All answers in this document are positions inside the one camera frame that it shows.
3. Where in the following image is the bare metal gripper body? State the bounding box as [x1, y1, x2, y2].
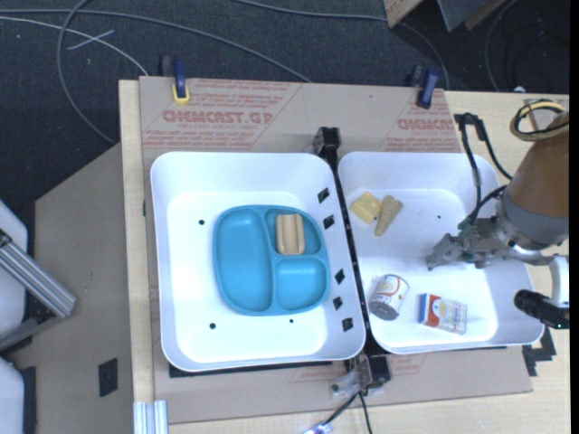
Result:
[460, 217, 546, 270]

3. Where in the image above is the white plastic tray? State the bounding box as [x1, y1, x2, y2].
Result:
[337, 150, 546, 355]
[149, 150, 367, 373]

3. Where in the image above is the white orange and blue carton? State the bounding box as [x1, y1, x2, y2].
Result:
[417, 292, 469, 335]

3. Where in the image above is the white and orange can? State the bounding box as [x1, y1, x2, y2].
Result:
[367, 273, 411, 322]

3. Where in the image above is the pale yellow corn cob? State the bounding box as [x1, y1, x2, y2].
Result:
[374, 194, 404, 238]

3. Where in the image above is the thin black and white rod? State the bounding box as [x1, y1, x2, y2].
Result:
[329, 145, 373, 357]

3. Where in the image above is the yellow cheese wedge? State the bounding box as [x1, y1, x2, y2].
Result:
[348, 191, 383, 226]

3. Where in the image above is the tan hot dog bun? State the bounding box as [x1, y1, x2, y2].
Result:
[275, 212, 306, 257]

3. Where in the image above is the blue divided plate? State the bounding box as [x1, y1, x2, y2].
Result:
[212, 203, 330, 317]

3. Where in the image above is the brown cardboard board red print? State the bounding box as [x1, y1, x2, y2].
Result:
[138, 75, 534, 425]

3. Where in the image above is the black cylinder on white bracket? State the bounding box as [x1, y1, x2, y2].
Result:
[513, 253, 570, 330]

